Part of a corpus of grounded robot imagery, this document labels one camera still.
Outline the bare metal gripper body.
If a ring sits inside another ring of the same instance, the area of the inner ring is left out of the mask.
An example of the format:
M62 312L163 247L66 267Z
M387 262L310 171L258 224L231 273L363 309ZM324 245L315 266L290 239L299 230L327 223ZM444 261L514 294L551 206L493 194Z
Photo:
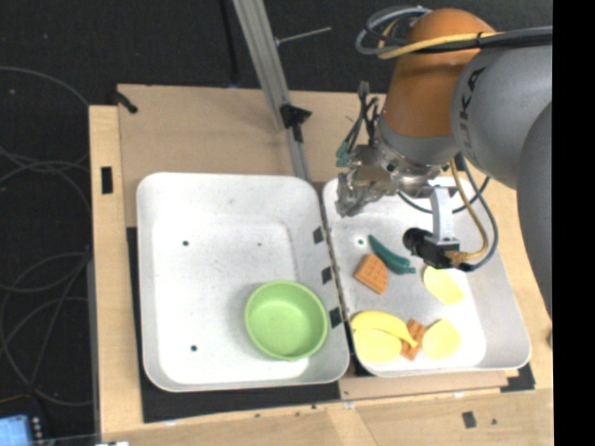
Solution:
M440 175L442 166L414 162L383 144L358 145L349 158L351 185L374 187L384 195L402 192L413 198L426 197L430 181Z

